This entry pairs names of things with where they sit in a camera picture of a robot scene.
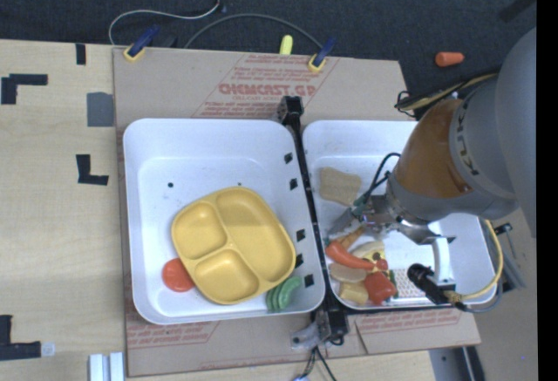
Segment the yellow divided plate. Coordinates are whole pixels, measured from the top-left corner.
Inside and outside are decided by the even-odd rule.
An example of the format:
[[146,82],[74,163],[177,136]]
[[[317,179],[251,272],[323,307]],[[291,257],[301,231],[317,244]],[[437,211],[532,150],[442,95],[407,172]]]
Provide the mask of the yellow divided plate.
[[285,280],[296,251],[264,199],[245,187],[230,187],[189,204],[172,225],[174,247],[208,299],[234,304]]

